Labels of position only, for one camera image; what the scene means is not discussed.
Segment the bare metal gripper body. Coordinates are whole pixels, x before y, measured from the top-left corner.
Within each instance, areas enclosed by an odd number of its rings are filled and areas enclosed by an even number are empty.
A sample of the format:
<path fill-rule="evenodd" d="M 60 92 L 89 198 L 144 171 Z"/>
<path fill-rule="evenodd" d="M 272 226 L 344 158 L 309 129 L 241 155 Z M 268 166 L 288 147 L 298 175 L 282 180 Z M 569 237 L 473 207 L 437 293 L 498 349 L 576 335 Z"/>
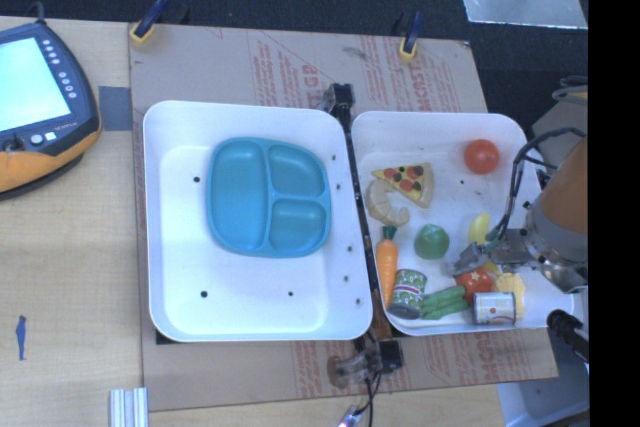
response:
<path fill-rule="evenodd" d="M 509 229 L 491 259 L 499 265 L 537 270 L 563 293 L 588 286 L 588 237 L 564 228 Z"/>

